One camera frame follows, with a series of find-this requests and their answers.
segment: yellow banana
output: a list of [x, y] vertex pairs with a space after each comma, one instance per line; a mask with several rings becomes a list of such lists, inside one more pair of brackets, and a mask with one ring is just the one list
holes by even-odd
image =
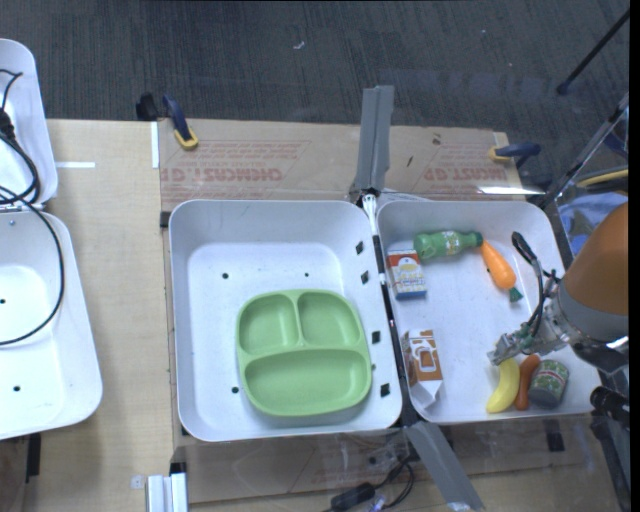
[[498, 366], [500, 381], [498, 387], [489, 397], [487, 412], [502, 412], [516, 399], [520, 387], [520, 367], [513, 357], [506, 359]]

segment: tin can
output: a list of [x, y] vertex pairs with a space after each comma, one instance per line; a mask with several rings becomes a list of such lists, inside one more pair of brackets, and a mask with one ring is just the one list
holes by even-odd
[[544, 409], [553, 409], [562, 401], [569, 370], [559, 361], [545, 359], [536, 368], [529, 386], [529, 401]]

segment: green plate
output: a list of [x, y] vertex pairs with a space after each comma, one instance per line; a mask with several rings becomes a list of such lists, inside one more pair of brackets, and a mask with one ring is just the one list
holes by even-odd
[[272, 416], [346, 409], [371, 387], [360, 318], [341, 295], [286, 290], [252, 298], [236, 324], [236, 352], [251, 403]]

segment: white tray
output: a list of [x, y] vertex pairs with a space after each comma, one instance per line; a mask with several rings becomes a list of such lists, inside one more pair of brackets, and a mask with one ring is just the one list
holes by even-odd
[[[51, 151], [35, 61], [15, 41], [0, 39], [0, 68], [23, 75], [12, 85], [6, 110], [25, 152], [38, 169], [40, 203], [55, 196]], [[0, 101], [11, 77], [0, 73]], [[0, 142], [1, 185], [25, 190], [31, 180], [22, 159]], [[24, 205], [0, 208], [0, 341], [19, 337], [52, 311], [60, 289], [56, 246], [46, 225]], [[80, 276], [66, 226], [43, 214], [57, 234], [65, 270], [63, 301], [42, 330], [0, 346], [0, 440], [78, 423], [102, 398], [102, 379]]]
[[524, 295], [510, 303], [508, 294], [486, 272], [479, 251], [468, 250], [423, 264], [425, 298], [392, 297], [398, 334], [432, 329], [437, 343], [443, 373], [437, 400], [425, 409], [411, 397], [423, 418], [453, 424], [592, 410], [589, 397], [600, 384], [597, 371], [564, 348], [543, 357], [561, 361], [570, 372], [558, 408], [485, 411], [498, 383], [498, 369], [490, 364], [487, 352], [494, 349], [501, 334], [527, 321], [538, 301], [537, 280], [531, 266], [513, 248], [512, 232], [525, 237], [545, 270], [556, 269], [558, 276], [564, 273], [553, 229], [542, 210], [524, 201], [394, 201], [380, 208], [378, 227], [385, 251], [412, 248], [419, 232], [479, 231], [508, 259], [517, 275], [516, 287]]
[[[402, 397], [362, 210], [344, 201], [196, 200], [174, 210], [169, 234], [178, 411], [190, 434], [231, 441], [377, 430], [397, 420]], [[237, 314], [256, 295], [295, 288], [339, 293], [358, 311], [373, 368], [371, 390], [358, 405], [277, 418], [260, 413], [243, 392]]]

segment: toy bottle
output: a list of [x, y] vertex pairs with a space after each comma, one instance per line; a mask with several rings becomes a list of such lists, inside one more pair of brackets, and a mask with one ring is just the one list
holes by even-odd
[[440, 231], [438, 233], [419, 233], [413, 239], [413, 248], [422, 263], [438, 256], [453, 256], [464, 249], [479, 247], [482, 235], [477, 231], [460, 233], [459, 231]]

